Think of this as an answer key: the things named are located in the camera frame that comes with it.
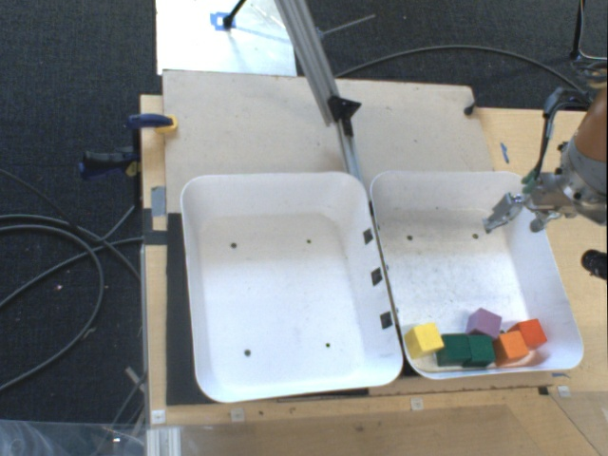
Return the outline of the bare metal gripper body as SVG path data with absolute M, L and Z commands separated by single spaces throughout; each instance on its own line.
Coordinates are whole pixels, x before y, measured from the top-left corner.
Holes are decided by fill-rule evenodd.
M 533 214 L 537 210 L 555 211 L 567 219 L 607 221 L 606 193 L 585 183 L 576 173 L 540 173 L 523 186 L 522 193 L 525 207 Z

